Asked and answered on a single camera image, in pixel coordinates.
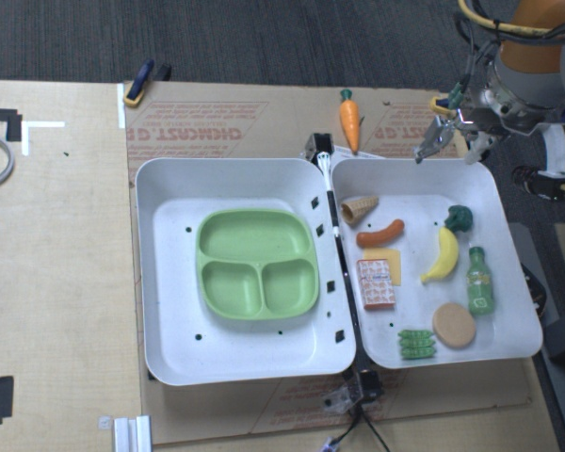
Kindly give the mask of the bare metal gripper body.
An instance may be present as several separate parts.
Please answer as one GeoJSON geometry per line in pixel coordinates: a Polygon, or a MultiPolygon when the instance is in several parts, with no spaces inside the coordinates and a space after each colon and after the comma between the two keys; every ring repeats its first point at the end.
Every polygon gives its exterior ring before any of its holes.
{"type": "Polygon", "coordinates": [[[543,122],[549,108],[518,97],[502,85],[469,88],[457,109],[459,128],[490,134],[530,135],[543,122]]]}

